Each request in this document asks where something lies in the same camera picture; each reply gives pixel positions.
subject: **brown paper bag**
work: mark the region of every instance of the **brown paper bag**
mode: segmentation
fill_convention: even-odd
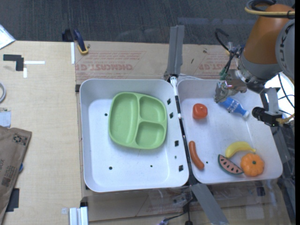
[[[32,133],[0,126],[0,224]]]

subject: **dark gray carpet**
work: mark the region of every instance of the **dark gray carpet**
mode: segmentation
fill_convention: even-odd
[[[184,43],[217,44],[216,28],[244,44],[257,19],[249,0],[0,0],[0,24],[17,40],[62,41],[77,28],[84,40],[169,43],[184,24]],[[277,0],[292,6],[295,0]]]

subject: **sausage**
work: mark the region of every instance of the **sausage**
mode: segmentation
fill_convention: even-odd
[[[191,155],[191,159],[194,162],[195,166],[202,170],[204,168],[204,163],[200,160],[196,152],[196,144],[194,141],[190,141],[188,143],[189,154]]]

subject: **green plate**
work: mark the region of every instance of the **green plate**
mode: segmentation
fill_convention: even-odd
[[[154,149],[164,142],[166,130],[166,108],[157,98],[135,92],[121,92],[113,98],[108,133],[117,144]]]

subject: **red tomato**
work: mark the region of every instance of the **red tomato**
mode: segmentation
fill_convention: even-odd
[[[202,119],[207,116],[207,107],[204,104],[197,103],[193,106],[193,118]]]

